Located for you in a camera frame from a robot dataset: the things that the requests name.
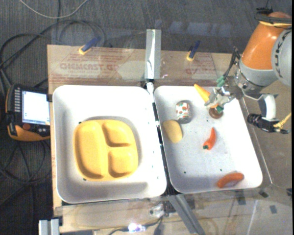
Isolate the yellow divided plate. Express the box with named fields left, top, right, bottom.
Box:
left=73, top=119, right=140, bottom=182

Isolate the brown round biscuit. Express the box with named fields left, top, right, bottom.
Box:
left=208, top=106, right=224, bottom=120

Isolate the white plastic tray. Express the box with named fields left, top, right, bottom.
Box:
left=153, top=85, right=264, bottom=195
left=52, top=85, right=168, bottom=205

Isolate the orange chili pepper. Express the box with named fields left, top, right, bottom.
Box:
left=202, top=127, right=217, bottom=151

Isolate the brown cardboard board red print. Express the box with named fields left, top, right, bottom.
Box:
left=47, top=44, right=293, bottom=233

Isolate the white can with red print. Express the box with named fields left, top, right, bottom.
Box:
left=175, top=101, right=193, bottom=122

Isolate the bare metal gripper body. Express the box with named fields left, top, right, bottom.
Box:
left=222, top=75, right=252, bottom=100

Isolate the yellow bread roll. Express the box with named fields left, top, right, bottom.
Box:
left=162, top=119, right=183, bottom=144

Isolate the black cylinder on white bracket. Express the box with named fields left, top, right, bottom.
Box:
left=246, top=94, right=283, bottom=133

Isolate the orange sausage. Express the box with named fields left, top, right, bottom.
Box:
left=217, top=172, right=245, bottom=189

